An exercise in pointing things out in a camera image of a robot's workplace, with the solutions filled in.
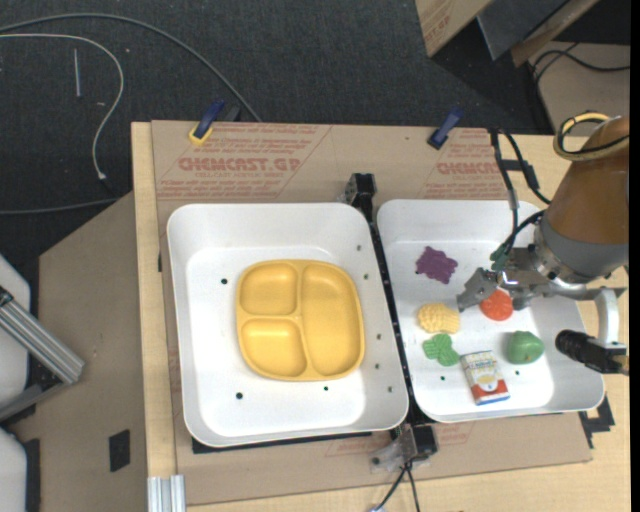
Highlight white and red carton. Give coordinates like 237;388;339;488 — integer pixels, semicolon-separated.
459;349;512;407

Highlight yellow divided plate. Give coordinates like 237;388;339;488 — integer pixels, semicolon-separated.
234;258;367;383

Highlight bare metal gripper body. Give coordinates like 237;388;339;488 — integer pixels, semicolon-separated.
497;243;590;303

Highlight orange toy orange slice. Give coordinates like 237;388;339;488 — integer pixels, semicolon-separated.
479;288;515;322

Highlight brown cardboard board red print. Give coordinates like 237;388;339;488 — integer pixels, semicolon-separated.
149;119;595;507

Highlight yellow toy corn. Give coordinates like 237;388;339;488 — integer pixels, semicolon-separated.
416;301;462;336

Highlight purple toy grapes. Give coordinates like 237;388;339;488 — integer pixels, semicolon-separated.
414;245;459;286

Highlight black cylinder on white bracket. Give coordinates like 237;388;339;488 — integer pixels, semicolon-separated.
554;287;629;376

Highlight white plastic tray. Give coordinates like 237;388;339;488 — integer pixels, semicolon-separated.
165;201;411;448
375;198;606;424

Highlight green toy broccoli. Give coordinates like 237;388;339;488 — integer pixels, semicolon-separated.
421;332;461;368

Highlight green toy pepper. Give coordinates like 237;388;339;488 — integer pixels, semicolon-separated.
505;330;546;365

